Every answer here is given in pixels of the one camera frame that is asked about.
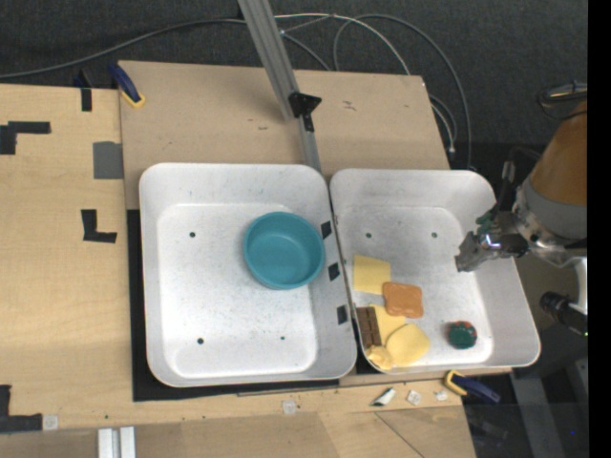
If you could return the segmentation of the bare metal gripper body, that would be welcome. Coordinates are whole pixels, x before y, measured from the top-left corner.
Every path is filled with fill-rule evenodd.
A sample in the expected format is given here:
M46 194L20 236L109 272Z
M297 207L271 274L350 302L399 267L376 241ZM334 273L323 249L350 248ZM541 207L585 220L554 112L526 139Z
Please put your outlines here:
M521 217L489 211L475 223L476 268L487 261L521 258L526 254L564 267L587 253L587 239L559 236L532 215Z

